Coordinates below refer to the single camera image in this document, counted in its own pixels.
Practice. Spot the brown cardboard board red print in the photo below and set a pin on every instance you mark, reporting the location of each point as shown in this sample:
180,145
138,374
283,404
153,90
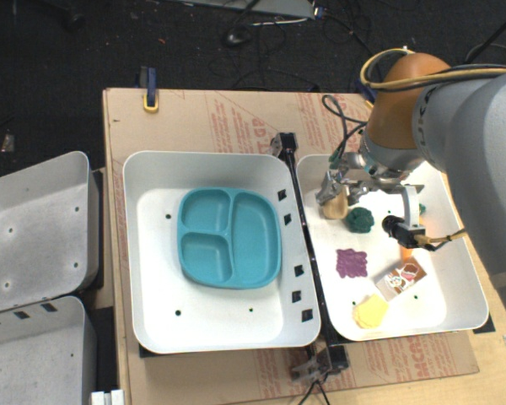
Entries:
219,116

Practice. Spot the white plastic tray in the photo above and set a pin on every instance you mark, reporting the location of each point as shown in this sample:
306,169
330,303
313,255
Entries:
33,357
160,302
430,306
33,234

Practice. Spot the brown and white carton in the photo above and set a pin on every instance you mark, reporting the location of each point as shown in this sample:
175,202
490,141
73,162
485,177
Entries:
400,279

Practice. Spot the orange carrot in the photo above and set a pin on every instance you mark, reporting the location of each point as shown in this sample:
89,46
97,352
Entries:
405,253

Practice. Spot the black cylinder on white bracket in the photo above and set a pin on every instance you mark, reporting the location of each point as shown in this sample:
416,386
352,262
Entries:
407,230

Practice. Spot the purple grapes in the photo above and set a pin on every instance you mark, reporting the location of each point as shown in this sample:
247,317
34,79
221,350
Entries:
351,264

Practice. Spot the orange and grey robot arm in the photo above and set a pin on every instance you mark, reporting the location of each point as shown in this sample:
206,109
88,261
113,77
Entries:
468,133

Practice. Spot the green broccoli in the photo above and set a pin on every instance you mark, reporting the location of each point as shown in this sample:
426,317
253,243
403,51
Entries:
359,220

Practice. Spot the tan bread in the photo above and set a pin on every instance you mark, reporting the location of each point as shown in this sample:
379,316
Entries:
335,210

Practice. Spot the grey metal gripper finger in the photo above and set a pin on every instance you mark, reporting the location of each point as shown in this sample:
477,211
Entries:
326,188
358,191

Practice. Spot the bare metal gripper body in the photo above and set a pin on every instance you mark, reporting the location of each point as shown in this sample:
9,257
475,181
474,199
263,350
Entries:
364,175

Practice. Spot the blue divided plate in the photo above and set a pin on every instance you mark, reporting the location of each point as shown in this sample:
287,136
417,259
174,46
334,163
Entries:
253,243

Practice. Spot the yellow biscuit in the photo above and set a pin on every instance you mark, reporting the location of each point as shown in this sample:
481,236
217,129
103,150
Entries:
370,312

